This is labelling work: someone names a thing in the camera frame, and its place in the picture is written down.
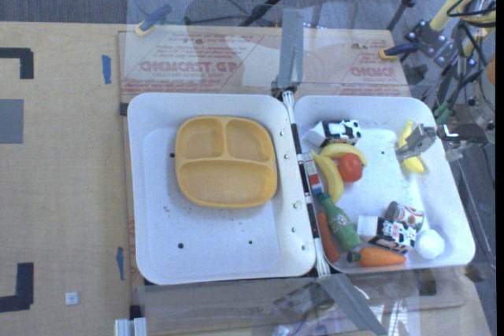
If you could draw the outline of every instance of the yellow banana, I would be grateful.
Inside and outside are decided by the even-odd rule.
[[[399,149],[406,144],[406,138],[411,135],[413,122],[411,120],[406,121],[406,129],[401,133],[398,139]],[[418,157],[405,158],[402,161],[402,165],[411,172],[422,173],[425,171],[424,164]]]
[[[353,153],[357,154],[361,160],[362,165],[366,166],[368,161],[365,159],[365,155],[357,147],[352,146],[348,143],[329,143],[324,146],[321,150],[320,156],[329,157],[331,159],[336,159],[343,157],[345,154]]]
[[[343,178],[339,173],[338,167],[329,157],[321,156],[312,150],[313,160],[315,164],[324,173],[328,183],[328,194],[331,197],[332,203],[336,203],[343,194]]]

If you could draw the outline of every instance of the gray tape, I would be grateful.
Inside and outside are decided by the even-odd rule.
[[[0,98],[0,144],[21,144],[24,133],[24,100]]]

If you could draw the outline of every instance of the orange plastic tray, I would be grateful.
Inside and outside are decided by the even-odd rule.
[[[263,126],[235,116],[197,116],[179,128],[176,178],[183,195],[211,208],[263,205],[276,192],[275,150]]]

